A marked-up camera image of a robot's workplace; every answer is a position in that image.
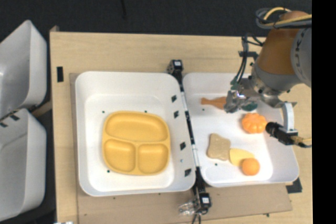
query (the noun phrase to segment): bread slice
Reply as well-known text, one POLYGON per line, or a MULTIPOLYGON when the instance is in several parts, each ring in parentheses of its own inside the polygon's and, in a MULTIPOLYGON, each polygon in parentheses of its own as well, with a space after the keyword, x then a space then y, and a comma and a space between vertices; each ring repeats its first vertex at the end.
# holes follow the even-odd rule
POLYGON ((223 138, 220 135, 213 133, 210 135, 210 142, 206 155, 209 158, 226 161, 229 159, 230 147, 231 141, 229 139, 223 138))

